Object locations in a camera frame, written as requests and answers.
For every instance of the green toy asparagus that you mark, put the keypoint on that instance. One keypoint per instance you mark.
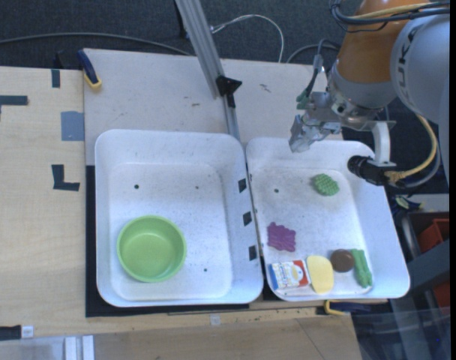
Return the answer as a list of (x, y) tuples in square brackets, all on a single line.
[(362, 269)]

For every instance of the yellow toy bread slice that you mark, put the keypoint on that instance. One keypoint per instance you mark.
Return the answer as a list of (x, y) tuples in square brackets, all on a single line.
[(321, 274)]

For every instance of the purple toy grapes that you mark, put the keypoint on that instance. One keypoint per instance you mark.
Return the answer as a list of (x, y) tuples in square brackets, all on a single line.
[(281, 237)]

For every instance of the green toy grapes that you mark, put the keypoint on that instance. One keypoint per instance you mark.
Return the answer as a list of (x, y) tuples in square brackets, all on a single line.
[(325, 185)]

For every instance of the black cylinder on white bracket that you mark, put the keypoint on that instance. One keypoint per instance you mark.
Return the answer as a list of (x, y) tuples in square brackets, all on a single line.
[(368, 169)]

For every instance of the white plastic tray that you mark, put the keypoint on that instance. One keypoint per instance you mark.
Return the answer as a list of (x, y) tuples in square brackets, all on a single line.
[(310, 219), (168, 238)]

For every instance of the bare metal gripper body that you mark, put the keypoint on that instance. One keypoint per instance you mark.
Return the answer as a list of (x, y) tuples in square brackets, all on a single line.
[(331, 109)]

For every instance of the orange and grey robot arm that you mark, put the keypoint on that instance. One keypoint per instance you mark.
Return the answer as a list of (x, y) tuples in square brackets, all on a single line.
[(370, 51)]

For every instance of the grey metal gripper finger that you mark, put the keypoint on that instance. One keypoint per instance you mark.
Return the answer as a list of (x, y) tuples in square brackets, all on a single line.
[(313, 135), (297, 135)]

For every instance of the green bowl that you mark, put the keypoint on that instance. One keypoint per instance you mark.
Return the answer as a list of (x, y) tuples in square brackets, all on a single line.
[(151, 249)]

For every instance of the white red blue carton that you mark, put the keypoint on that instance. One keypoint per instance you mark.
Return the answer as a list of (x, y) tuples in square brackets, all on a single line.
[(289, 275)]

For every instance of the brown round biscuit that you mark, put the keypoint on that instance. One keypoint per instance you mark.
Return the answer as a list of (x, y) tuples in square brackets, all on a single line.
[(341, 260)]

